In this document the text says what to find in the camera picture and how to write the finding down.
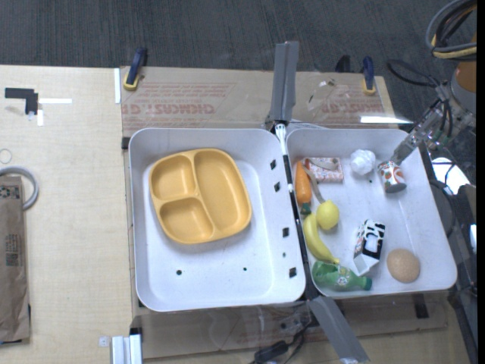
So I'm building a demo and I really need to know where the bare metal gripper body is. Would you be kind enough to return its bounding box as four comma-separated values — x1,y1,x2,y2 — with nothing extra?
407,89,474,149

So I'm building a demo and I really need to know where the white can with orange print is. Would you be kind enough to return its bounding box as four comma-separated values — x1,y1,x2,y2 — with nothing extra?
377,160,408,194

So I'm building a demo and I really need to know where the white crumpled ball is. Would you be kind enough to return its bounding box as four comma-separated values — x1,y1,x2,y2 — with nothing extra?
349,149,377,177

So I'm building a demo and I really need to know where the white plastic tray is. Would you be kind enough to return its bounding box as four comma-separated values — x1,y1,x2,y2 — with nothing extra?
127,127,307,313
284,127,458,300

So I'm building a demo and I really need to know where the pink patterned packet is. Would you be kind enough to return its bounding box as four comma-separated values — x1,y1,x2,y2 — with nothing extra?
302,156,345,204

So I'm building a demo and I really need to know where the yellow lemon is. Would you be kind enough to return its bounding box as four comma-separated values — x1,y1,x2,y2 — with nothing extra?
315,199,340,231

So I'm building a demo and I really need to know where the black and white carton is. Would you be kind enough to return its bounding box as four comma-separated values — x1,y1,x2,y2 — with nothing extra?
352,218,386,277

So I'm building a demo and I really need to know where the orange carrot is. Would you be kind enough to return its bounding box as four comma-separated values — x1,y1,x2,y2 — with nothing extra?
294,160,313,215

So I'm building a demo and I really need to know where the beige round bread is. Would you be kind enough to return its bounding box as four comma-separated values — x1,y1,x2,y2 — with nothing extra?
386,248,421,284

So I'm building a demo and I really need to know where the yellow banana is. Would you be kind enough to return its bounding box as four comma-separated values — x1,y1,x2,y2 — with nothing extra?
302,212,341,265

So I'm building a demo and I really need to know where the green plastic bottle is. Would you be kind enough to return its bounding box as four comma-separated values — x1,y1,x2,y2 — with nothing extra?
311,260,374,293

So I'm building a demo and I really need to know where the yellow divided plate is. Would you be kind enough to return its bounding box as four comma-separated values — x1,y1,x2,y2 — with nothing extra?
148,148,253,246

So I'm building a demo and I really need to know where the brown cardboard board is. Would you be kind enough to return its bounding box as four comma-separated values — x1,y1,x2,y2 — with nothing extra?
120,65,448,359

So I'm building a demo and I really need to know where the brown paper bag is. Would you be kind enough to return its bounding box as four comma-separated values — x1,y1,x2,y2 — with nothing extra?
0,176,31,344

